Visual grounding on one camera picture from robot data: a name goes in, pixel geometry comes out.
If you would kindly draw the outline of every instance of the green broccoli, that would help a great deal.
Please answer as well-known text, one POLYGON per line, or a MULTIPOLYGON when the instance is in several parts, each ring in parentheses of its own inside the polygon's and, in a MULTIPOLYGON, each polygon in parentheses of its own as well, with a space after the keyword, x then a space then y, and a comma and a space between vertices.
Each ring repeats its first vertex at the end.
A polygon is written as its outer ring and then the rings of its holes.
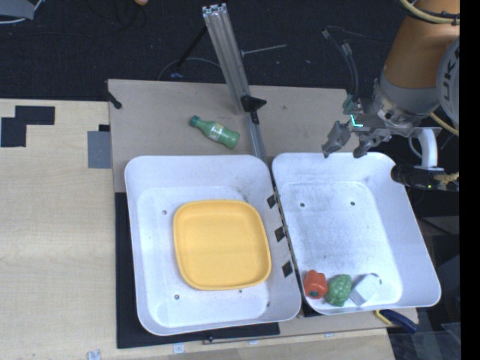
POLYGON ((352 292, 352 278, 349 274, 339 274, 328 282, 325 299, 332 305, 343 307, 352 292))

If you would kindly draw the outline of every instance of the black clip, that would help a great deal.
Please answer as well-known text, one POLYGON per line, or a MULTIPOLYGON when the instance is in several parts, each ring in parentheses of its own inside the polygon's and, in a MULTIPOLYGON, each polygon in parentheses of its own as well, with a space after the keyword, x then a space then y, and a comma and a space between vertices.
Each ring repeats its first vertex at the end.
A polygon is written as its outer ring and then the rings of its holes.
POLYGON ((117 110, 122 108, 122 103, 120 103, 120 101, 115 99, 115 96, 113 96, 113 94, 111 94, 110 92, 107 92, 107 94, 108 94, 108 101, 111 102, 117 110))
POLYGON ((256 97, 251 97, 248 94, 245 94, 242 97, 240 97, 240 101, 241 101, 241 106, 243 107, 243 110, 245 112, 250 112, 250 115, 252 117, 252 122, 254 124, 259 124, 260 122, 258 119, 257 110, 259 110, 261 107, 267 104, 267 101, 256 98, 256 97))

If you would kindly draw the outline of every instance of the white object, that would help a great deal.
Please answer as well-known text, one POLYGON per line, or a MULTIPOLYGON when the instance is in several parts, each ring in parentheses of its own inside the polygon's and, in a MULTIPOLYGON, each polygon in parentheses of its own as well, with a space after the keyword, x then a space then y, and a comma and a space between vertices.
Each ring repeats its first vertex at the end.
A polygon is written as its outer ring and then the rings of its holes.
POLYGON ((357 305, 362 305, 378 292, 382 278, 376 273, 368 273, 352 288, 350 298, 357 305))
POLYGON ((185 353, 185 345, 183 343, 173 344, 173 353, 185 353))
POLYGON ((421 166, 424 170, 437 168, 438 164, 438 149, 437 138, 431 128, 423 127, 418 135, 418 140, 421 146, 421 166))
POLYGON ((93 351, 88 351, 87 360, 101 360, 100 350, 96 349, 93 351))
POLYGON ((127 164, 125 184, 132 235, 139 321, 154 335, 175 335, 290 320, 302 296, 282 227, 269 168, 250 155, 140 156, 127 164), (187 285, 176 262, 173 216, 196 200, 243 200, 261 215, 271 253, 267 280, 244 289, 202 291, 187 285))
POLYGON ((437 274, 395 162, 369 152, 354 158, 335 152, 278 155, 272 172, 301 278, 315 269, 327 278, 377 273, 382 286, 363 305, 343 307, 325 298, 305 301, 321 314, 435 305, 437 274))

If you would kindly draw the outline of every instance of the yellow plate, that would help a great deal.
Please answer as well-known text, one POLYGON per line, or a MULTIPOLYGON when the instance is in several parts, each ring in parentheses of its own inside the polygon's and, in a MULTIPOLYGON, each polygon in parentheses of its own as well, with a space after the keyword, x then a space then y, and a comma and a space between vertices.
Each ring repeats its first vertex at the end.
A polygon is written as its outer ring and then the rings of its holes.
POLYGON ((252 287, 272 270, 262 218, 247 202, 187 202, 173 218, 173 238, 181 276, 198 290, 252 287))

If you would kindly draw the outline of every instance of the cable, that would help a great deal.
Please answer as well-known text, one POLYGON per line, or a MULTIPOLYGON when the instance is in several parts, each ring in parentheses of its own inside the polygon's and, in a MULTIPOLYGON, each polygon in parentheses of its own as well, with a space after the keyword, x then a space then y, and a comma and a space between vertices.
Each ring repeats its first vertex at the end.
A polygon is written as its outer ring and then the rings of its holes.
POLYGON ((333 43, 335 49, 342 55, 343 59, 345 60, 346 65, 348 66, 348 70, 350 72, 350 92, 353 92, 356 85, 355 71, 353 70, 352 64, 347 57, 347 54, 344 52, 344 49, 340 45, 338 45, 337 41, 335 41, 335 39, 330 35, 329 31, 327 31, 325 28, 322 30, 322 35, 325 39, 330 40, 333 43))
MULTIPOLYGON (((34 6, 33 8, 33 11, 36 12, 38 7, 40 7, 40 5, 44 2, 45 0, 38 0, 37 1, 37 4, 34 6)), ((21 22, 24 22, 26 20, 25 17, 22 17, 21 19, 15 19, 15 20, 9 20, 9 21, 0 21, 0 25, 3 25, 3 24, 17 24, 17 23, 21 23, 21 22)))
POLYGON ((445 123, 440 117, 438 117, 437 115, 435 115, 435 113, 431 113, 429 115, 433 120, 435 120, 435 122, 437 122, 439 125, 441 125, 442 127, 444 127, 447 131, 450 131, 452 132, 455 136, 459 136, 460 135, 460 132, 458 130, 456 130, 455 128, 451 127, 450 125, 448 125, 447 123, 445 123))
MULTIPOLYGON (((209 63, 209 64, 212 64, 216 67, 219 67, 221 69, 221 66, 213 61, 210 61, 210 60, 207 60, 206 58, 198 58, 198 57, 188 57, 185 59, 185 61, 193 61, 193 62, 206 62, 206 63, 209 63)), ((175 60, 175 61, 172 61, 171 63, 167 64, 163 70, 158 74, 157 76, 157 80, 160 80, 160 78, 162 77, 162 75, 165 73, 165 71, 170 68, 172 65, 178 63, 179 60, 175 60)))
POLYGON ((258 2, 261 2, 262 4, 265 4, 265 5, 268 5, 270 8, 274 8, 274 9, 288 9, 288 8, 293 8, 293 7, 296 7, 297 5, 299 4, 303 4, 305 3, 307 0, 300 0, 294 4, 291 4, 291 5, 282 5, 282 6, 277 6, 277 5, 273 5, 273 4, 269 4, 268 2, 266 1, 263 1, 263 0, 257 0, 258 2))
POLYGON ((423 190, 421 192, 420 198, 415 199, 416 193, 415 193, 414 190, 415 190, 415 188, 413 188, 413 187, 406 187, 407 196, 409 197, 410 202, 412 203, 412 206, 416 207, 416 206, 420 205, 420 203, 424 200, 425 194, 427 193, 427 191, 423 190))
MULTIPOLYGON (((372 41, 390 43, 393 40, 391 38, 386 38, 386 37, 375 37, 375 36, 369 36, 368 34, 361 34, 361 33, 358 33, 358 32, 352 32, 352 31, 349 31, 349 30, 347 30, 343 27, 340 27, 338 25, 327 25, 327 26, 324 27, 324 29, 338 29, 339 31, 342 31, 343 33, 346 33, 348 35, 352 35, 352 36, 356 36, 358 38, 364 38, 366 40, 372 40, 372 41)), ((345 42, 351 41, 351 40, 354 40, 354 39, 343 39, 343 41, 345 41, 345 42)))
MULTIPOLYGON (((221 0, 224 4, 226 4, 229 0, 221 0)), ((203 36, 205 36, 205 33, 207 33, 207 26, 204 23, 202 29, 200 29, 200 32, 198 35, 193 39, 192 43, 188 46, 187 50, 183 53, 183 55, 180 57, 180 59, 177 61, 177 65, 175 66, 175 69, 179 69, 185 59, 192 53, 194 48, 197 46, 197 44, 202 40, 203 36)))
MULTIPOLYGON (((68 32, 58 32, 58 31, 44 31, 44 32, 32 32, 32 33, 25 33, 25 34, 15 34, 15 35, 10 36, 10 37, 2 36, 0 38, 2 40, 10 40, 10 39, 23 38, 23 37, 34 36, 34 35, 63 35, 63 36, 74 36, 74 37, 78 37, 78 38, 108 38, 108 37, 111 37, 111 36, 114 36, 114 35, 118 35, 119 33, 125 32, 128 29, 132 29, 132 28, 141 29, 147 23, 146 12, 144 11, 143 7, 135 4, 134 0, 112 0, 112 1, 113 1, 114 8, 115 8, 115 19, 117 19, 117 21, 120 23, 121 28, 118 29, 118 30, 115 30, 114 32, 109 33, 109 34, 90 35, 90 34, 76 34, 76 33, 68 33, 68 32), (125 13, 127 12, 127 9, 130 6, 133 7, 133 9, 135 11, 133 12, 133 14, 131 14, 131 10, 130 10, 129 11, 130 12, 129 17, 131 17, 131 18, 129 18, 127 22, 124 22, 123 17, 120 17, 120 15, 124 16, 125 13), (134 25, 134 23, 137 21, 137 17, 139 16, 139 13, 142 14, 143 20, 140 24, 134 25)), ((94 14, 96 14, 97 16, 99 16, 102 19, 108 19, 108 20, 113 19, 113 17, 108 17, 108 16, 105 16, 104 14, 101 14, 101 13, 97 12, 97 10, 95 10, 95 7, 92 5, 92 0, 76 0, 76 2, 82 2, 82 3, 85 2, 86 6, 94 14)), ((12 22, 10 22, 10 23, 19 23, 23 20, 24 19, 12 20, 12 22)))
POLYGON ((433 178, 442 184, 448 184, 449 182, 456 182, 460 178, 460 172, 434 175, 433 178))
POLYGON ((423 20, 426 20, 430 23, 437 23, 437 24, 452 24, 452 25, 460 25, 460 14, 456 13, 432 13, 427 12, 425 10, 420 10, 416 8, 413 4, 411 4, 408 0, 399 0, 404 8, 406 8, 409 12, 414 14, 416 17, 419 17, 423 20))
POLYGON ((356 103, 359 99, 359 73, 357 71, 355 60, 353 59, 352 48, 350 48, 350 45, 348 43, 343 43, 342 49, 346 53, 352 71, 352 101, 356 103))
POLYGON ((408 146, 410 147, 410 151, 412 151, 417 158, 422 158, 422 154, 415 149, 412 143, 412 137, 408 138, 408 146))

